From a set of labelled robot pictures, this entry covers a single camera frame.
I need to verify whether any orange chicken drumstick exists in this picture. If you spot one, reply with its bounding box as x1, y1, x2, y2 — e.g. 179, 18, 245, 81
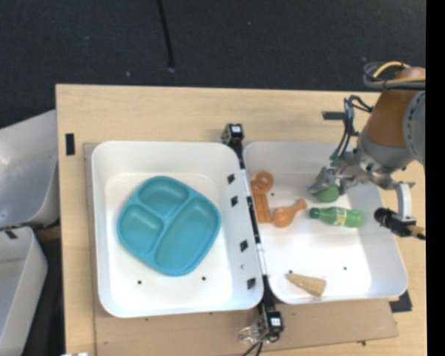
271, 198, 308, 229

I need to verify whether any green bottle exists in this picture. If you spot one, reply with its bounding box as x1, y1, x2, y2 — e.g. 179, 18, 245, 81
309, 205, 365, 228

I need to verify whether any green round fruit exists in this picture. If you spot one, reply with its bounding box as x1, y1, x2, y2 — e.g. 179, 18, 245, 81
315, 183, 340, 204

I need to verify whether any white plastic tray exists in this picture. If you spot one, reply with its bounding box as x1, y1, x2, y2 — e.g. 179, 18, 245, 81
243, 140, 409, 306
90, 140, 266, 319

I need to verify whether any blue divided plate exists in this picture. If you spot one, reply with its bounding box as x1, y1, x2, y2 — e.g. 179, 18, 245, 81
116, 175, 223, 277

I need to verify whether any tan ice cream cone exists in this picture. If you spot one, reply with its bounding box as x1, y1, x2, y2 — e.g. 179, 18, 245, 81
286, 272, 328, 298

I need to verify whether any black cylinder on white bracket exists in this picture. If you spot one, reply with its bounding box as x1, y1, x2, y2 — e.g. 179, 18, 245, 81
373, 182, 418, 237

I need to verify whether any black block with thin wires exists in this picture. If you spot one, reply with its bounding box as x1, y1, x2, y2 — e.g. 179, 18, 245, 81
222, 122, 245, 145
262, 309, 285, 339

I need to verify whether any thin black and white rod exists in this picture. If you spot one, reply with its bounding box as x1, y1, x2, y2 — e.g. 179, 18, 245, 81
234, 142, 274, 313

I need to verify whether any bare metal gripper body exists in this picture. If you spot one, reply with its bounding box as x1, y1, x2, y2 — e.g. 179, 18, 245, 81
332, 148, 395, 191

